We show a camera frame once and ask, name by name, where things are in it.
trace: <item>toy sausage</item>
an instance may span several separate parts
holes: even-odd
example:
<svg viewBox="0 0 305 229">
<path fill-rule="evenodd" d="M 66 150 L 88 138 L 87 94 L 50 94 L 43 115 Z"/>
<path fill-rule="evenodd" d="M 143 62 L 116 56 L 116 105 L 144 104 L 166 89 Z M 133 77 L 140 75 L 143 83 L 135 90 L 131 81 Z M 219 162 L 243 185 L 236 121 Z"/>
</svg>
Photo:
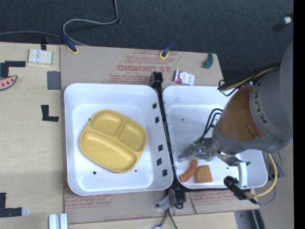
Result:
<svg viewBox="0 0 305 229">
<path fill-rule="evenodd" d="M 189 180 L 196 172 L 198 166 L 198 161 L 197 159 L 192 159 L 190 167 L 185 171 L 182 175 L 179 176 L 179 179 L 181 182 L 185 182 Z"/>
</svg>

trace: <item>teal object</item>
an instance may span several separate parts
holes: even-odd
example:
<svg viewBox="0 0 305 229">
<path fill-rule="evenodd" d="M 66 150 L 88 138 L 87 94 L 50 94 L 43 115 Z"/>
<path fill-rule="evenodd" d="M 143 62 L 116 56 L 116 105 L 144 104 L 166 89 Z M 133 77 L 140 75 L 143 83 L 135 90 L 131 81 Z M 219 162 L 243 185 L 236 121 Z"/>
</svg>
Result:
<svg viewBox="0 0 305 229">
<path fill-rule="evenodd" d="M 209 52 L 208 60 L 204 62 L 204 68 L 209 69 L 213 64 L 214 58 L 211 52 Z"/>
</svg>

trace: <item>toy watermelon slice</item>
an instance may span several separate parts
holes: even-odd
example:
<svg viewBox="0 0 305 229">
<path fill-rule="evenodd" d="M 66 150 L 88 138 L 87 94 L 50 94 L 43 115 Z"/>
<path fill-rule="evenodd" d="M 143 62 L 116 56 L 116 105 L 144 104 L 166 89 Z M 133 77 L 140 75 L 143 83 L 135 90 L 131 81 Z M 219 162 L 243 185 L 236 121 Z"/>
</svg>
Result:
<svg viewBox="0 0 305 229">
<path fill-rule="evenodd" d="M 0 91 L 3 91 L 13 86 L 16 80 L 17 80 L 16 75 L 0 79 Z"/>
</svg>

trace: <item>light wood surface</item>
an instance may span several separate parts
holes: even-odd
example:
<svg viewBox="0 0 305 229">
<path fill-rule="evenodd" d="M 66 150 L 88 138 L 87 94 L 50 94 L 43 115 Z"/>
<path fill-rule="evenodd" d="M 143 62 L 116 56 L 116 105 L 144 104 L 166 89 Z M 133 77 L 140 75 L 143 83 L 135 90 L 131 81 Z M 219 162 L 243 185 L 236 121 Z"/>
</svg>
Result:
<svg viewBox="0 0 305 229">
<path fill-rule="evenodd" d="M 27 61 L 37 44 L 0 42 L 0 62 Z M 47 228 L 49 214 L 64 212 L 63 159 L 61 134 L 61 91 L 47 90 L 47 72 L 60 71 L 60 47 L 47 45 L 53 52 L 51 66 L 27 64 L 10 67 L 16 83 L 0 92 L 0 192 L 6 192 L 6 207 L 29 208 L 30 215 L 0 218 L 0 228 Z M 59 122 L 42 121 L 41 105 L 50 106 L 50 116 Z M 237 228 L 234 214 L 214 213 L 176 216 L 183 228 Z M 153 228 L 160 218 L 69 225 L 69 228 Z M 170 219 L 163 226 L 173 228 Z"/>
</svg>

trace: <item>yellow bowl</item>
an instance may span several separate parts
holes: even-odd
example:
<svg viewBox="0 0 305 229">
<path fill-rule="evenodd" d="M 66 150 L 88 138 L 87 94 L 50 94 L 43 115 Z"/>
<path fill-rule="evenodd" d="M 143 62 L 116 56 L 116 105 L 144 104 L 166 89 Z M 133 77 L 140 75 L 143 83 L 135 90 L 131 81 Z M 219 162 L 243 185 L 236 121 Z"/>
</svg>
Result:
<svg viewBox="0 0 305 229">
<path fill-rule="evenodd" d="M 116 173 L 132 170 L 146 146 L 144 128 L 113 110 L 97 112 L 80 137 L 82 153 L 94 163 Z"/>
</svg>

